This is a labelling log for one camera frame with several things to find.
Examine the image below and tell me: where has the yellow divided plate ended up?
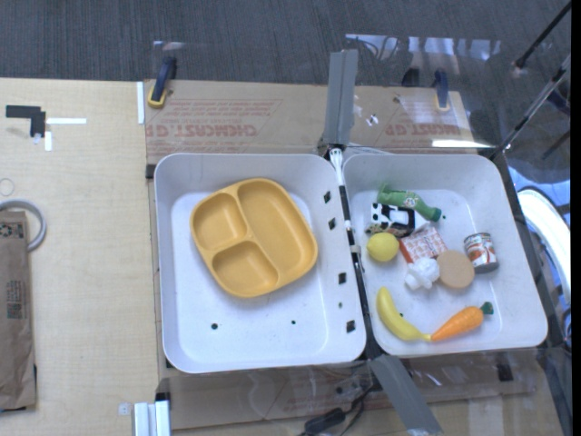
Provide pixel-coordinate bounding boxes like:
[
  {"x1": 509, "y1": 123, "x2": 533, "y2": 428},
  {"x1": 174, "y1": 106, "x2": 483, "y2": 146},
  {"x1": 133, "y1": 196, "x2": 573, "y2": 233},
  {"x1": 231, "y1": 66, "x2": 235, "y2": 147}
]
[{"x1": 189, "y1": 177, "x2": 320, "y2": 299}]

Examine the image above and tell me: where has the brown cardboard board red print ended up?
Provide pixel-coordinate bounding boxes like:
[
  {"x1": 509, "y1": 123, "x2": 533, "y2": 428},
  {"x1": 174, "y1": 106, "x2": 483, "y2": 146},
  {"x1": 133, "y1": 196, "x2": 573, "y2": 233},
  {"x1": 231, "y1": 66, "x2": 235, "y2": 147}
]
[{"x1": 143, "y1": 78, "x2": 537, "y2": 431}]

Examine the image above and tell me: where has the black and white cow carton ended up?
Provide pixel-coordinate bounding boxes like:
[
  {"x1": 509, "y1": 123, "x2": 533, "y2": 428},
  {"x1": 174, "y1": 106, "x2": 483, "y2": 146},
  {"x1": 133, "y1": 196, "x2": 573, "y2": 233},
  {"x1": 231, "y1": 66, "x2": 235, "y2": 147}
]
[{"x1": 365, "y1": 202, "x2": 430, "y2": 239}]

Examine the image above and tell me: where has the yellow lemon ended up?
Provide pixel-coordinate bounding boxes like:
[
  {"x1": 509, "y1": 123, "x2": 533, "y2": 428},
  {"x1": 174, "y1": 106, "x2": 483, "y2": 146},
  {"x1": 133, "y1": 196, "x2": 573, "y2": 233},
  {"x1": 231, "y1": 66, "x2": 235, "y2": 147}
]
[{"x1": 366, "y1": 232, "x2": 400, "y2": 263}]

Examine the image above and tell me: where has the green bottle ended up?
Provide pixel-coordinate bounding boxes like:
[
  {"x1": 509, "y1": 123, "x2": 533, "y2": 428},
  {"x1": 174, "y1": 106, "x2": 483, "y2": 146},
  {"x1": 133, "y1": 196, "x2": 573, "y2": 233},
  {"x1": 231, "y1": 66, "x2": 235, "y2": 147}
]
[{"x1": 376, "y1": 183, "x2": 443, "y2": 223}]

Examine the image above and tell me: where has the orange and white carton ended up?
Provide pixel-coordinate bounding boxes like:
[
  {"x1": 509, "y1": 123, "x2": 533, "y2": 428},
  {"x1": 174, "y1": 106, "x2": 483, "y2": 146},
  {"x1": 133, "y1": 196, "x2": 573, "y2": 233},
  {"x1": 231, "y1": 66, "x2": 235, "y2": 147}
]
[{"x1": 399, "y1": 224, "x2": 448, "y2": 265}]

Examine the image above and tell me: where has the white plastic tray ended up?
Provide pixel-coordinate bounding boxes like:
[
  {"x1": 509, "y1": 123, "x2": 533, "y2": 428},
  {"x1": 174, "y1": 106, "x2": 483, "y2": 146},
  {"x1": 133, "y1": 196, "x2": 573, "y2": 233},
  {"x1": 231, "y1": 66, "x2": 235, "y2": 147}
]
[
  {"x1": 340, "y1": 153, "x2": 549, "y2": 359},
  {"x1": 153, "y1": 153, "x2": 368, "y2": 375}
]

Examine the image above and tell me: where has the yellow banana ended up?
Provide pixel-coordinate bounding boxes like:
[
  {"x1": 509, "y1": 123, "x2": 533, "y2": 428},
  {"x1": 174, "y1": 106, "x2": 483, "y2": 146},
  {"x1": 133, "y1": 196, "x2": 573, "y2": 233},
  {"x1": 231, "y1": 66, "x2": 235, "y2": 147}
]
[{"x1": 376, "y1": 286, "x2": 432, "y2": 342}]

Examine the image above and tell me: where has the tan round biscuit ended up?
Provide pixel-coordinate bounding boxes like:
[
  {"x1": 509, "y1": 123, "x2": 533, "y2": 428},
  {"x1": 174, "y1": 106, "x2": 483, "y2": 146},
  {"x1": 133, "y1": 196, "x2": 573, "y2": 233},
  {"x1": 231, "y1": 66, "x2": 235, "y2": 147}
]
[{"x1": 436, "y1": 249, "x2": 476, "y2": 290}]

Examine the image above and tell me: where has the small red and white can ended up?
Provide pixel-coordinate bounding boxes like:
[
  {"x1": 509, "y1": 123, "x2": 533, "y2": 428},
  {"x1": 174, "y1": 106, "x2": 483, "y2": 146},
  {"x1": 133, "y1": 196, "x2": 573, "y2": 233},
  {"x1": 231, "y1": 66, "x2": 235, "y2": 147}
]
[{"x1": 463, "y1": 232, "x2": 500, "y2": 274}]

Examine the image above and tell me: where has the orange carrot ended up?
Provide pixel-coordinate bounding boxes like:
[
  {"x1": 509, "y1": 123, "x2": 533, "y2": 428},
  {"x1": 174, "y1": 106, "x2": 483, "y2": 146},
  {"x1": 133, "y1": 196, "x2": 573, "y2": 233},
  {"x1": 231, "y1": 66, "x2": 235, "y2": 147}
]
[{"x1": 429, "y1": 301, "x2": 495, "y2": 342}]

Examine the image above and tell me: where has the brown paper bag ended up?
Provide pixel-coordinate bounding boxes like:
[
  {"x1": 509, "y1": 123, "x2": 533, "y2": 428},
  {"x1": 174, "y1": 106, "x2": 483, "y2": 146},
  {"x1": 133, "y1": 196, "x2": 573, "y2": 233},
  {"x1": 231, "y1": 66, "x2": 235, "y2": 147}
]
[{"x1": 0, "y1": 210, "x2": 37, "y2": 411}]

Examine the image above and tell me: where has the white ring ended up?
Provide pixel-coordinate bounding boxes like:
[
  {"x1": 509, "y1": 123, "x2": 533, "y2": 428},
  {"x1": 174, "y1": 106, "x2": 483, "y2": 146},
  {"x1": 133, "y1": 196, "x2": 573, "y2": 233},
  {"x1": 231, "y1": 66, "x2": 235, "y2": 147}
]
[{"x1": 0, "y1": 199, "x2": 47, "y2": 253}]

